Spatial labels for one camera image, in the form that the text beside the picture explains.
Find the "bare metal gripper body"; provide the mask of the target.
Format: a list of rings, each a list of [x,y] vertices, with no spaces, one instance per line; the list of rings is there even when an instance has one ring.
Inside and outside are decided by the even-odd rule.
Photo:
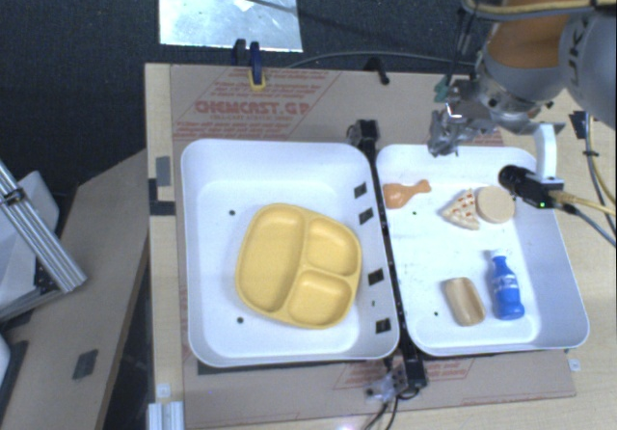
[[[444,133],[448,141],[471,141],[502,127],[515,134],[532,131],[538,102],[511,94],[492,79],[456,80],[448,89]]]

